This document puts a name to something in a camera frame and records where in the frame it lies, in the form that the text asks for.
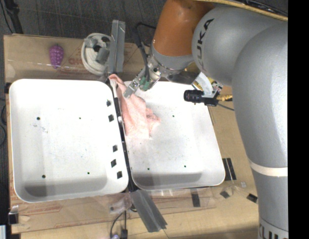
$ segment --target duct tape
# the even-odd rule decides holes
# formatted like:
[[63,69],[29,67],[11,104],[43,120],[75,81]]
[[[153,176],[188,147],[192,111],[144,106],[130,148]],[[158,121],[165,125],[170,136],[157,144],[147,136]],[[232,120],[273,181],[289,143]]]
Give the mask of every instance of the duct tape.
[[273,177],[287,177],[288,176],[288,167],[274,168],[274,167],[265,167],[253,163],[249,160],[250,167],[257,173],[273,176]]

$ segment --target gray carpet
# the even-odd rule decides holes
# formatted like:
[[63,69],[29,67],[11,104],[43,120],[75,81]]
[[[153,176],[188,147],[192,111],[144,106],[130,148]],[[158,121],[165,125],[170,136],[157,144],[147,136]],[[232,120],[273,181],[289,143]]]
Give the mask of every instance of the gray carpet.
[[[288,12],[288,0],[256,0]],[[110,33],[111,22],[126,22],[126,41],[132,42],[131,27],[139,21],[156,25],[164,0],[15,0],[25,34],[84,38],[92,32]],[[3,35],[10,34],[0,7],[0,98],[4,98]],[[141,28],[146,42],[153,31]],[[0,100],[0,113],[4,102]],[[4,132],[0,127],[0,142]],[[6,222],[7,149],[0,147],[0,223]]]

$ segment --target cardboard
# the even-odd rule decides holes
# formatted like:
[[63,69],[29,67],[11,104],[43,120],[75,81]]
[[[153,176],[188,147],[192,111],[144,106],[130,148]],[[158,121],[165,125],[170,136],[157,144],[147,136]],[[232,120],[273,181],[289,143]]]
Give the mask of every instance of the cardboard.
[[[55,70],[49,64],[47,49],[56,43],[66,50],[63,70]],[[80,39],[6,35],[5,80],[7,83],[22,78],[95,80],[95,76],[85,71],[80,63],[82,43]],[[119,76],[125,81],[132,80],[142,67],[138,48],[126,43],[123,73]],[[224,87],[222,94],[231,94],[231,89]],[[22,233],[22,238],[108,238],[112,221],[122,211],[122,206],[130,204],[127,193],[31,204],[17,197],[13,189],[8,95],[6,105],[10,206],[18,210],[18,224],[12,225],[12,233]],[[224,105],[232,107],[231,102]],[[199,235],[214,234],[202,238],[217,239],[221,237],[216,235],[226,233],[228,238],[243,239],[256,233],[258,206],[246,198],[250,193],[257,195],[256,188],[235,114],[222,107],[208,109],[222,158],[231,158],[237,179],[217,187],[197,189],[199,207],[194,207],[190,189],[165,192],[163,196],[153,192],[152,199],[168,222],[166,231],[149,234],[139,215],[128,212],[129,238],[199,238]],[[228,193],[228,198],[221,195],[223,191]]]

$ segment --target pink cloth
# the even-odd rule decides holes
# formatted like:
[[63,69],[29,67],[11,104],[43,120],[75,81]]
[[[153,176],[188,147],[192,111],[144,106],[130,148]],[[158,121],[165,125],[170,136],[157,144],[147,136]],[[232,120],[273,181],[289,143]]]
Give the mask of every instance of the pink cloth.
[[115,80],[118,84],[117,93],[126,136],[149,138],[153,127],[160,124],[161,119],[154,115],[150,108],[146,107],[142,98],[132,94],[130,98],[126,99],[122,93],[127,87],[116,74],[111,74],[109,79]]

